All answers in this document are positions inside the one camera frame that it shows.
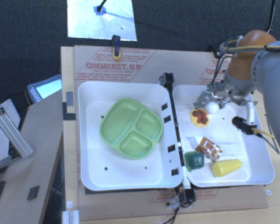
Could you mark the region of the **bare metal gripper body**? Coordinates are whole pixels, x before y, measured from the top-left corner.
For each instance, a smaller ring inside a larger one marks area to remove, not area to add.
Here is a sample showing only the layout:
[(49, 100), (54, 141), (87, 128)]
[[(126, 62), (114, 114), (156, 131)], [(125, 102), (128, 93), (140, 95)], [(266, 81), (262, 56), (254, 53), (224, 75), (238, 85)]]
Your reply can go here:
[(251, 93), (251, 82), (215, 82), (211, 91), (215, 96), (229, 98), (236, 104), (246, 104), (245, 97)]

